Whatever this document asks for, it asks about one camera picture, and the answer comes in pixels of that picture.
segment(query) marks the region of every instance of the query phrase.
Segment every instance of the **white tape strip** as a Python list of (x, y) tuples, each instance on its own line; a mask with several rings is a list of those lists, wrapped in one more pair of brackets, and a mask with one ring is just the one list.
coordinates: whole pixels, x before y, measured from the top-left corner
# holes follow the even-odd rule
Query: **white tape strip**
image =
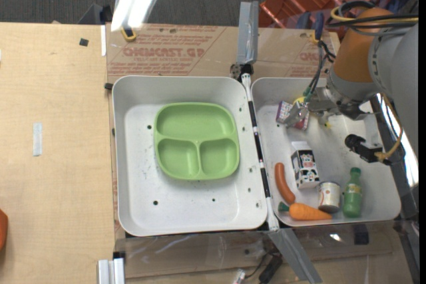
[(43, 125), (41, 122), (33, 123), (33, 156), (40, 156), (43, 151)]
[(105, 25), (101, 25), (101, 49), (102, 56), (107, 55), (107, 28)]

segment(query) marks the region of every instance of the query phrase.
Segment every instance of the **green divided plate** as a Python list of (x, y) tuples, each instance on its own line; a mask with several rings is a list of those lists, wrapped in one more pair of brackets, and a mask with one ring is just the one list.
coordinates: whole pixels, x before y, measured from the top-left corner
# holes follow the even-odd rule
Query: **green divided plate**
[(154, 144), (164, 173), (182, 180), (230, 176), (240, 162), (234, 117), (223, 106), (203, 102), (163, 106), (154, 122)]

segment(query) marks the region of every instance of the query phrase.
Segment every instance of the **wooden table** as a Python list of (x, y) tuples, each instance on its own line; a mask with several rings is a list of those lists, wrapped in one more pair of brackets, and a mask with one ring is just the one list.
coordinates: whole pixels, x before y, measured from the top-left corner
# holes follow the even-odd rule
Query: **wooden table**
[[(101, 27), (0, 23), (0, 51), (0, 208), (9, 216), (0, 282), (96, 283), (97, 261), (112, 258), (115, 239)], [(39, 156), (34, 123), (43, 127)], [(406, 283), (411, 277), (398, 235), (391, 224), (383, 229), (376, 254), (316, 255), (324, 282), (363, 283), (366, 275), (375, 281), (385, 273), (384, 283)], [(230, 283), (235, 273), (128, 282)], [(298, 281), (288, 265), (279, 274), (271, 283)]]

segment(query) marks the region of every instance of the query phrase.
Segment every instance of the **bottle label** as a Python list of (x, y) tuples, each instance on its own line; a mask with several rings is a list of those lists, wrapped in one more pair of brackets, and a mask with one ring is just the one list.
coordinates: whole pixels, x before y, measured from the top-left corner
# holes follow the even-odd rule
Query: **bottle label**
[(355, 194), (359, 194), (359, 195), (362, 196), (361, 186), (359, 186), (357, 184), (348, 184), (346, 186), (346, 193), (348, 193), (348, 194), (355, 193)]

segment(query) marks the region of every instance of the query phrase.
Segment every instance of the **yellow cable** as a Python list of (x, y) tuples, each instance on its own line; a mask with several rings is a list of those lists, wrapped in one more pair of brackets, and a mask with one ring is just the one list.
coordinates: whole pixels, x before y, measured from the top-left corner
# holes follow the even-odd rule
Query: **yellow cable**
[[(335, 19), (336, 21), (352, 21), (353, 18), (347, 18), (347, 17), (341, 17), (339, 15), (336, 14), (336, 12), (339, 10), (339, 6), (335, 7), (334, 9), (331, 10), (330, 13), (330, 17), (332, 17), (333, 19)], [(380, 22), (380, 23), (404, 23), (404, 22), (418, 22), (419, 18), (405, 18), (405, 19), (401, 19), (401, 18), (396, 18), (396, 19), (376, 19), (376, 20), (372, 20), (371, 22), (368, 23), (374, 23), (374, 22)]]
[(395, 144), (393, 145), (393, 147), (388, 152), (386, 152), (386, 153), (383, 153), (383, 152), (376, 152), (376, 153), (374, 153), (374, 156), (376, 156), (377, 159), (380, 162), (383, 162), (385, 159), (389, 158), (396, 151), (396, 149), (398, 148), (398, 146), (401, 143), (402, 133), (403, 133), (402, 125), (401, 125), (401, 123), (400, 123), (400, 121), (398, 119), (398, 116), (396, 115), (396, 112), (393, 109), (393, 106), (392, 106), (391, 102), (389, 101), (388, 97), (385, 94), (382, 94), (382, 97), (383, 97), (386, 105), (391, 109), (392, 114), (395, 117), (395, 119), (396, 119), (396, 121), (397, 121), (397, 123), (399, 125), (399, 136), (398, 136), (398, 139), (396, 140)]

